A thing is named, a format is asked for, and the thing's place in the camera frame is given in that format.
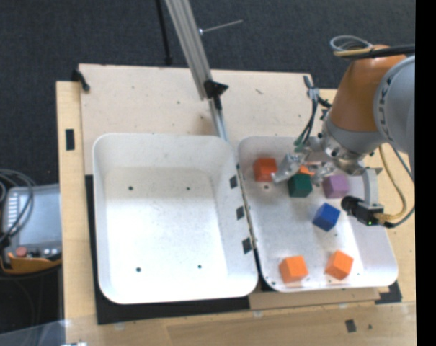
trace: blue cube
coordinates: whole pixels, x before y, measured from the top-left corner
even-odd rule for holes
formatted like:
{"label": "blue cube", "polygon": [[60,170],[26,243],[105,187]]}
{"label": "blue cube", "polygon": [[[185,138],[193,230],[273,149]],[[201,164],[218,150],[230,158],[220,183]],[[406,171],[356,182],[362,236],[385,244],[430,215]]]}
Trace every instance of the blue cube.
{"label": "blue cube", "polygon": [[332,229],[338,221],[340,211],[330,204],[324,203],[313,218],[312,223],[323,229],[329,231]]}

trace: purple cube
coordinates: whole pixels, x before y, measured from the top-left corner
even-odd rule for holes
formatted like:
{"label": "purple cube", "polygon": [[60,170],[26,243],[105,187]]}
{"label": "purple cube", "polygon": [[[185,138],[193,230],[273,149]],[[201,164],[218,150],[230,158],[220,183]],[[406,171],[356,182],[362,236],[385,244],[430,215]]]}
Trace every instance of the purple cube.
{"label": "purple cube", "polygon": [[313,218],[312,223],[323,229],[329,231],[332,229],[338,221],[339,214],[341,212],[330,204],[324,203]]}
{"label": "purple cube", "polygon": [[349,182],[343,174],[328,176],[322,181],[325,197],[328,199],[343,198],[349,192]]}

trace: white tray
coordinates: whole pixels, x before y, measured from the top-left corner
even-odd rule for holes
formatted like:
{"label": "white tray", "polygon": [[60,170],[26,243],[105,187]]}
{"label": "white tray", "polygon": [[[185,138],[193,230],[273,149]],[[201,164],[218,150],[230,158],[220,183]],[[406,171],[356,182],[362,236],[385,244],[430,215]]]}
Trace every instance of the white tray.
{"label": "white tray", "polygon": [[[250,137],[239,144],[239,162],[249,207],[262,276],[280,292],[332,288],[384,287],[392,284],[398,268],[382,226],[365,226],[341,209],[341,199],[326,199],[321,186],[313,186],[307,198],[292,198],[287,182],[256,182],[252,165],[262,157],[279,164],[293,151],[294,138]],[[347,177],[350,195],[364,198],[361,177]],[[328,203],[341,211],[335,227],[326,232],[312,224],[317,209]],[[354,258],[351,273],[337,280],[324,273],[326,261],[341,249]],[[278,265],[285,257],[303,255],[309,275],[284,284]]]}
{"label": "white tray", "polygon": [[215,136],[94,144],[99,285],[115,303],[245,296],[258,281],[232,148]]}

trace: black connector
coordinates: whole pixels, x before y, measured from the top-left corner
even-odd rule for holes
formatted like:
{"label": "black connector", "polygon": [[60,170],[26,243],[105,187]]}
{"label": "black connector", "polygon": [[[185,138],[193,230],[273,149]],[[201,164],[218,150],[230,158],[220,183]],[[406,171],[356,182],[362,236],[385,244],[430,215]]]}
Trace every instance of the black connector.
{"label": "black connector", "polygon": [[366,226],[376,226],[379,220],[375,217],[376,213],[382,213],[384,209],[378,207],[367,207],[363,205],[364,201],[353,196],[345,196],[341,201],[341,208],[347,214],[356,217],[356,219]]}

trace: tray with colored blocks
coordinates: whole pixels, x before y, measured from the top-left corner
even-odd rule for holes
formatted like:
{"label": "tray with colored blocks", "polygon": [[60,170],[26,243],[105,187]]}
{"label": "tray with colored blocks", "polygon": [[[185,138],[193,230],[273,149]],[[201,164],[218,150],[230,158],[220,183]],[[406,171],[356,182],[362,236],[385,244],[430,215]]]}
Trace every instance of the tray with colored blocks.
{"label": "tray with colored blocks", "polygon": [[280,292],[384,287],[398,274],[385,228],[365,226],[341,208],[345,195],[364,198],[362,177],[342,171],[313,185],[309,170],[288,181],[270,177],[294,138],[249,137],[239,144],[248,219],[261,274]]}

